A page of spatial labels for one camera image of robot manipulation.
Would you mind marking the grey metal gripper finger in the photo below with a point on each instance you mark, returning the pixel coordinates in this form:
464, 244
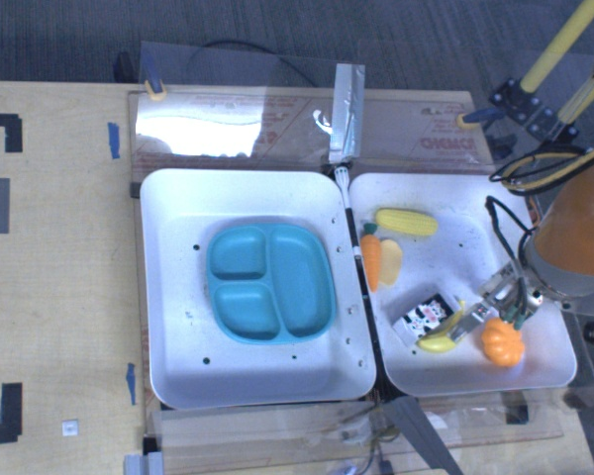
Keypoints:
470, 322

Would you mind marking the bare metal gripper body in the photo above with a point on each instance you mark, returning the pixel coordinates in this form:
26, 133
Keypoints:
501, 285

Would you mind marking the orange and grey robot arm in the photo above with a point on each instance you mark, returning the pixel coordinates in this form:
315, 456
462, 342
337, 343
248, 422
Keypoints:
574, 225

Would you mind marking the orange pumpkin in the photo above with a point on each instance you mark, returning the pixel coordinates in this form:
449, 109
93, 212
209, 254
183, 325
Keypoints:
502, 344

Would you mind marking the yellow banana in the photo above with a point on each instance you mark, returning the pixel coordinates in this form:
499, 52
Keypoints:
438, 344

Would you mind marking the black and white cow carton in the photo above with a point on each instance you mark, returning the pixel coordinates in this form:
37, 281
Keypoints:
421, 319

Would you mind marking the white plastic tray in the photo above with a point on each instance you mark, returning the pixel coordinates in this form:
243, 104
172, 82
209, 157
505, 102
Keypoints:
455, 265
178, 265

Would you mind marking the pale yellow crisp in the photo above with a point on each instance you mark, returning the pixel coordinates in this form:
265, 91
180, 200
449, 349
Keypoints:
392, 260

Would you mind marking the yellow corn cob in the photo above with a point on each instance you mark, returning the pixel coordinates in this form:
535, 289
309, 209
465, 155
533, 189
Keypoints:
406, 221

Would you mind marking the orange carrot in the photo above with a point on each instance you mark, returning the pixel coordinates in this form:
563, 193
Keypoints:
372, 260

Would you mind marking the brown cardboard board red print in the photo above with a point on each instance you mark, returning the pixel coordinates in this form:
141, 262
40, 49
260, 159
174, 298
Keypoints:
425, 131

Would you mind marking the blue divided plate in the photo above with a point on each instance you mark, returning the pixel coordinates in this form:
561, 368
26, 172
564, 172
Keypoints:
297, 275

